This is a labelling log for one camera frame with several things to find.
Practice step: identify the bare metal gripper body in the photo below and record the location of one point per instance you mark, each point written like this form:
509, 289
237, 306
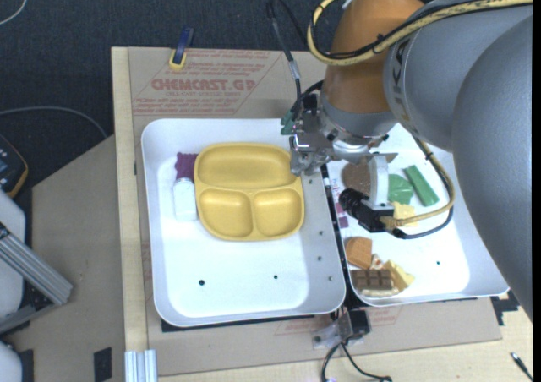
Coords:
315, 135

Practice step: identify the brown chocolate waffle biscuit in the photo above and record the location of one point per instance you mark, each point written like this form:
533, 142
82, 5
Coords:
374, 281

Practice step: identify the brown cardboard board red print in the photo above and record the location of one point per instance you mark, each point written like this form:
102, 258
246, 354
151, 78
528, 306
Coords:
211, 84

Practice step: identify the brown round biscuit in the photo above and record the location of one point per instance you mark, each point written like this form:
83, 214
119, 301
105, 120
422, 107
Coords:
355, 179

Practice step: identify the thin black and white rod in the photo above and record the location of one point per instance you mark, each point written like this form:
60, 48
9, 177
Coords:
338, 241

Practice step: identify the yellow divided plate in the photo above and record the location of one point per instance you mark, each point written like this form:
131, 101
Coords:
249, 186

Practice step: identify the white plastic tray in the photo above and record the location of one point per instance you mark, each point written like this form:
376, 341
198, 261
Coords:
236, 279
439, 253

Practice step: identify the yellow cheese wedge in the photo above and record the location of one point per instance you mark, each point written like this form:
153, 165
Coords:
401, 274

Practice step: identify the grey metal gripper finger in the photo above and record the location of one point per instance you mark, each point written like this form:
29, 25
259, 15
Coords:
297, 164
313, 165

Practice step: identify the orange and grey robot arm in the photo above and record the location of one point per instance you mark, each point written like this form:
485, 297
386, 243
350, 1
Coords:
486, 118

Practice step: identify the black pen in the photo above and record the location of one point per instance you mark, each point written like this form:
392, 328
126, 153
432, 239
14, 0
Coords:
520, 365

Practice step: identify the white plastic bottle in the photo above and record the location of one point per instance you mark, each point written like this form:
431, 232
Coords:
184, 200

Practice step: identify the black cylinder on white bracket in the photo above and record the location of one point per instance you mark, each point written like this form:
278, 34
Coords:
359, 208

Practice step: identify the orange bread piece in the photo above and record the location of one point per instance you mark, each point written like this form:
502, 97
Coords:
358, 251

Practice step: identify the yellow cheese slice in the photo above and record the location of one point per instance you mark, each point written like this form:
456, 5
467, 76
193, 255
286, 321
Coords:
406, 211

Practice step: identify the green long flat strip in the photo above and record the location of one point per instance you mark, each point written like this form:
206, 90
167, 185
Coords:
420, 186

